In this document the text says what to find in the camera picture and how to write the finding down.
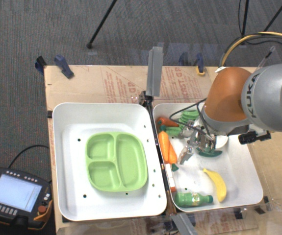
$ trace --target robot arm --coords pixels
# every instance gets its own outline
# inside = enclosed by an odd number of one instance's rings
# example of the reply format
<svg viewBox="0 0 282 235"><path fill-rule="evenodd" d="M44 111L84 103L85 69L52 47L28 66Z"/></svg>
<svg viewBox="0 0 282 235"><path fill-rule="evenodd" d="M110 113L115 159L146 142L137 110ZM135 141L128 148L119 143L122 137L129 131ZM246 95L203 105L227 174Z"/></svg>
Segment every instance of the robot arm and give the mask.
<svg viewBox="0 0 282 235"><path fill-rule="evenodd" d="M254 73L239 67L221 70L202 109L211 134L236 135L241 143L282 132L282 64Z"/></svg>

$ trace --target yellow cable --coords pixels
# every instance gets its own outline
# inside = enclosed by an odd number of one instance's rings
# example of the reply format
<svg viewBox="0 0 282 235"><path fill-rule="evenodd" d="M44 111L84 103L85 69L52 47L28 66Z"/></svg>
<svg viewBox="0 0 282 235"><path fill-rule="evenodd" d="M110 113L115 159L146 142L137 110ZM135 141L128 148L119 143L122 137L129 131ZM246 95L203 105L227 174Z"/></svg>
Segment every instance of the yellow cable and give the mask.
<svg viewBox="0 0 282 235"><path fill-rule="evenodd" d="M235 42L226 52L226 54L223 56L222 62L220 64L220 66L223 66L228 55L233 51L233 49L235 47L237 47L240 43L244 42L245 40L249 39L249 38L253 38L253 37L257 37L260 35L273 35L273 36L280 36L282 37L282 33L278 33L278 32L271 32L271 31L263 31L263 32L259 32L257 34L253 34L253 35L247 35L241 39L239 39L237 42Z"/></svg>

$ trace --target green bottle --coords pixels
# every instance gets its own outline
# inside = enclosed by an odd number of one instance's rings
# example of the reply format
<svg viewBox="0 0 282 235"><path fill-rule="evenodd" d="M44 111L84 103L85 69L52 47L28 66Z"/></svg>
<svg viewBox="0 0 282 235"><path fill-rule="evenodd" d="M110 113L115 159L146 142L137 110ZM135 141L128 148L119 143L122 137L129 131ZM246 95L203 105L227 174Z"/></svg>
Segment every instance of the green bottle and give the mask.
<svg viewBox="0 0 282 235"><path fill-rule="evenodd" d="M177 192L175 196L175 203L177 206L200 206L204 203L212 203L213 196L203 196L197 192Z"/></svg>

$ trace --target white tray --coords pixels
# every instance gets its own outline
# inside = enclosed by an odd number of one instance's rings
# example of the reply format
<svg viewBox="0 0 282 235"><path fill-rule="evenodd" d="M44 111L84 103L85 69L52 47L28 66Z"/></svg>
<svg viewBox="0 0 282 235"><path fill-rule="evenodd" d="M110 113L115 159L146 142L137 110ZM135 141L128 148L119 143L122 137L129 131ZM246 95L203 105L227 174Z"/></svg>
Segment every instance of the white tray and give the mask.
<svg viewBox="0 0 282 235"><path fill-rule="evenodd" d="M53 111L58 206L71 221L154 216L167 205L148 111L139 104L62 103ZM85 145L100 132L128 132L144 147L148 179L137 190L107 192L87 176Z"/></svg>
<svg viewBox="0 0 282 235"><path fill-rule="evenodd" d="M159 117L169 117L172 113L188 107L190 103L162 103L154 107L155 122ZM180 113L173 116L177 119ZM186 145L187 139L169 137L175 152L179 156ZM220 148L223 151L218 157L208 158L194 153L184 164L178 164L179 169L173 172L173 178L178 192L199 192L202 195L212 195L213 204L198 207L183 208L175 206L183 212L214 210L228 207L249 206L259 203L263 198L263 189L259 181L251 154L247 145L240 144L238 136L230 136L227 143ZM203 168L217 171L227 186L227 196L220 203L216 188L211 179L203 172Z"/></svg>

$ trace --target display screen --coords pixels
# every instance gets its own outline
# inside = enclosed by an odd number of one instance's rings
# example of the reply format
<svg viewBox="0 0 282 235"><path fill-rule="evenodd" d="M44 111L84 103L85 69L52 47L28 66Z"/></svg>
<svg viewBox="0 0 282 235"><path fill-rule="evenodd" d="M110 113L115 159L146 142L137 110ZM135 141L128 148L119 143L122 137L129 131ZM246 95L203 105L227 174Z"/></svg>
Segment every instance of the display screen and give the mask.
<svg viewBox="0 0 282 235"><path fill-rule="evenodd" d="M42 186L2 174L0 204L31 212Z"/></svg>

